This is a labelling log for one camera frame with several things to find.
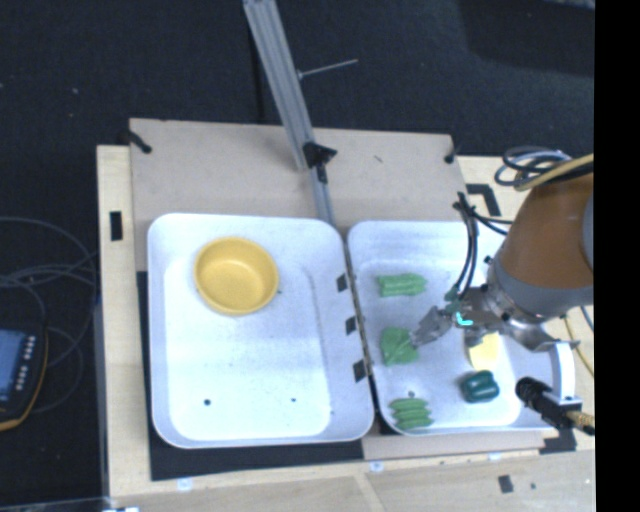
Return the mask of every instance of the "brown cylinder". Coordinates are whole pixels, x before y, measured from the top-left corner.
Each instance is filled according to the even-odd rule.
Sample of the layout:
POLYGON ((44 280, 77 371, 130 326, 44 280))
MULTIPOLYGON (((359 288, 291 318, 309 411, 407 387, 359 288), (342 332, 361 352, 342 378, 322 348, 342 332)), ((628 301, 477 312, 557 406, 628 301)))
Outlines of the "brown cylinder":
POLYGON ((544 288, 593 285, 583 246, 583 217, 593 174, 534 187, 500 251, 512 277, 544 288))

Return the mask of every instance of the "wooden table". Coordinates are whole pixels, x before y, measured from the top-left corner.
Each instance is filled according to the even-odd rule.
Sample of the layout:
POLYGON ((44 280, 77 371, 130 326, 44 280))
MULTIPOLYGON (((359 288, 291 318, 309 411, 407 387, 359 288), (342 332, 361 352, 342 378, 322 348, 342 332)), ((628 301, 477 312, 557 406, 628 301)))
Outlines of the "wooden table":
MULTIPOLYGON (((246 138, 239 144, 246 144, 247 153, 257 151, 267 168, 273 148, 262 145, 255 149, 253 138, 259 136, 264 141, 267 134, 274 140, 282 139, 282 145, 286 145, 284 132, 279 127, 245 127, 240 132, 237 131, 239 127, 233 125, 206 128, 221 135, 232 132, 235 137, 246 138)), ((398 134, 385 137, 385 134, 375 132, 322 129, 316 135, 320 143, 342 144, 355 148, 354 151, 362 151, 361 148, 372 141, 378 148, 377 153, 387 155, 394 151, 402 153, 402 144, 424 146, 424 151, 428 152, 433 140, 433 136, 424 134, 403 134, 397 138, 398 134), (385 145, 385 140, 391 140, 391 143, 385 145)), ((540 455, 538 448, 544 440, 539 439, 538 433, 511 439, 504 436, 501 441, 491 436, 471 436, 461 438, 456 446, 448 446, 445 439, 443 444, 420 448, 421 456, 416 456, 412 448, 407 449, 406 443, 381 440, 372 433, 363 440, 368 454, 364 461, 152 481, 136 291, 132 151, 138 149, 97 148, 108 494, 114 507, 138 506, 145 511, 235 512, 257 508, 263 512, 285 509, 406 512, 427 507, 429 510, 595 510, 595 438, 581 432, 575 433, 578 446, 572 452, 540 455), (121 236, 119 233, 112 236, 114 213, 122 221, 121 236)), ((420 159, 418 153, 413 158, 420 159)), ((283 158, 278 151, 274 154, 272 159, 283 158)), ((223 153, 213 151, 211 168, 220 168, 223 172, 224 158, 223 153)), ((474 184, 491 183, 493 173, 500 165, 500 159, 495 157, 457 157, 456 161, 464 181, 474 184)), ((342 172, 337 162, 336 159, 335 164, 330 164, 330 180, 342 172)), ((366 174, 366 171, 359 172, 349 179, 362 179, 361 173, 366 174)), ((390 183, 378 183, 378 186, 393 186, 390 183)), ((493 187, 493 190, 503 215, 512 217, 523 197, 500 187, 493 187)), ((358 217, 360 203, 356 201, 347 207, 348 193, 341 189, 336 195, 337 211, 344 208, 353 217, 350 219, 353 222, 358 217)), ((481 200, 477 201, 477 207, 480 213, 487 213, 483 211, 485 205, 481 200)), ((365 210, 363 207, 363 215, 367 214, 365 210)), ((592 307, 588 311, 593 315, 592 307)), ((571 311, 568 320, 571 333, 582 341, 582 351, 593 364, 592 331, 580 311, 571 311)), ((550 322, 548 327, 558 337, 567 339, 569 336, 567 326, 561 320, 550 322)), ((576 358, 576 394, 583 398, 584 410, 590 413, 595 413, 593 390, 593 376, 576 358)), ((554 435, 555 431, 549 434, 550 437, 554 435)))

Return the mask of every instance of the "yellow object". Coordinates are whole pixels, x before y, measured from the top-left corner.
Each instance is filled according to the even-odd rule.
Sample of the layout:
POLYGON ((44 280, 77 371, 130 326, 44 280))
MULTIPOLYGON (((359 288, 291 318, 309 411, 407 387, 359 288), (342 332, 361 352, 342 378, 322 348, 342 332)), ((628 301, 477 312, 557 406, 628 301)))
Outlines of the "yellow object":
POLYGON ((482 337, 482 343, 467 349, 469 362, 474 369, 493 371, 498 362, 500 336, 493 332, 482 337))
POLYGON ((244 238, 219 238, 202 247, 193 276, 207 304, 228 315, 257 311, 278 291, 275 261, 262 246, 244 238))

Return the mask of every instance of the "black floor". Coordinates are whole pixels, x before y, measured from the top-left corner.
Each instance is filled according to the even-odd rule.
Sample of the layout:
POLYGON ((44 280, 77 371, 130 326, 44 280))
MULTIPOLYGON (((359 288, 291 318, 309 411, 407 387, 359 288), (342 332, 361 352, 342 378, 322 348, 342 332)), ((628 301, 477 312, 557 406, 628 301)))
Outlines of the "black floor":
MULTIPOLYGON (((358 59, 302 81, 316 127, 448 133, 466 155, 516 145, 593 152, 592 9, 544 0, 279 7, 301 71, 358 59)), ((17 217, 51 223, 95 254, 95 148, 120 143, 130 118, 279 124, 267 88, 260 111, 254 78, 241 0, 1 3, 0 275, 81 257, 64 235, 9 222, 17 217)), ((50 323, 74 338, 99 299, 68 277, 37 292, 50 323)), ((0 301, 16 315, 34 307, 22 288, 3 288, 0 301)), ((81 376, 69 399, 0 432, 0 507, 102 494, 92 327, 82 359, 76 351, 52 369, 36 405, 55 404, 81 376)), ((68 340, 51 343, 60 355, 68 340)))

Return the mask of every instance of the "electronic device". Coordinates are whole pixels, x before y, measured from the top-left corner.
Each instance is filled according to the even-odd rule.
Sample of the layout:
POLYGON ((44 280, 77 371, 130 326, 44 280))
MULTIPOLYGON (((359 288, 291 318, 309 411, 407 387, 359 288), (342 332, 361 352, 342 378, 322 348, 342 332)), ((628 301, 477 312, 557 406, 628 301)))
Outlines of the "electronic device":
POLYGON ((47 365, 45 328, 0 322, 0 431, 20 425, 31 412, 47 365))

